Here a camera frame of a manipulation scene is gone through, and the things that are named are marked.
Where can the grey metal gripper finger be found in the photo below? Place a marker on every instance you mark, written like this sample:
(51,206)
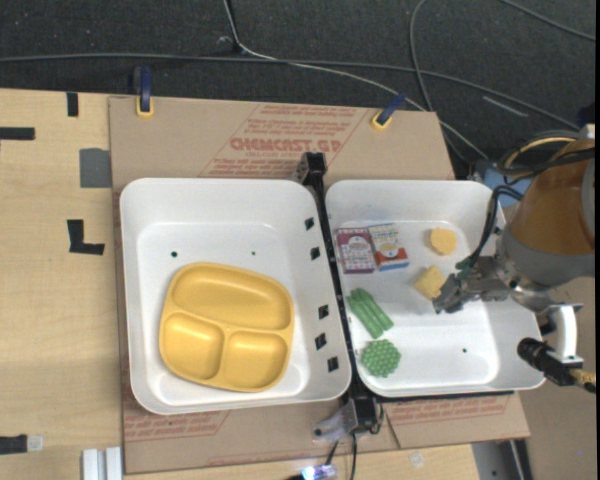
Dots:
(444,304)
(451,284)

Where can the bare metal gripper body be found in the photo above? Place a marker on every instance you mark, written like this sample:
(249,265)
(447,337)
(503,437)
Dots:
(495,283)

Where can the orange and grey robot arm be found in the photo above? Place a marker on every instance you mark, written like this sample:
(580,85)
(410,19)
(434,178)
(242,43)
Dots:
(550,208)

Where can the yellow cheese wedge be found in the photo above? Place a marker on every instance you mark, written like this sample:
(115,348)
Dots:
(429,282)

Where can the yellow round biscuit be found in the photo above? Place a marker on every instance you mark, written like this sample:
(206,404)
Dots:
(443,240)

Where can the white plastic tray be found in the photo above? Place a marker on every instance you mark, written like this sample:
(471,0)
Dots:
(220,228)
(430,348)

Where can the red white blue carton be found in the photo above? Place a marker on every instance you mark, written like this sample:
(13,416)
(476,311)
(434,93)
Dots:
(389,248)

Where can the green asparagus bundle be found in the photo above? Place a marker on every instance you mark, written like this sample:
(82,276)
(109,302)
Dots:
(371,314)

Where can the green grapes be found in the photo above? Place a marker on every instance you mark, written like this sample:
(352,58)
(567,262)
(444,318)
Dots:
(381,358)

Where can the purple carton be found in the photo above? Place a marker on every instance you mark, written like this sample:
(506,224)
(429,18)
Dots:
(355,250)

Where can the thin black rod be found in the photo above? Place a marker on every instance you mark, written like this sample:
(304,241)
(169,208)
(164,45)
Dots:
(336,278)

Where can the yellow divided plate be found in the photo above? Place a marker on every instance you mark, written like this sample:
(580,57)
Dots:
(225,325)

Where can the brown cardboard board red print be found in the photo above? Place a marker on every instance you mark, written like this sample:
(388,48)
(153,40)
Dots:
(190,143)

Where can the black cylinder on white bracket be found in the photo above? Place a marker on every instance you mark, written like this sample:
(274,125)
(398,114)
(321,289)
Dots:
(565,325)

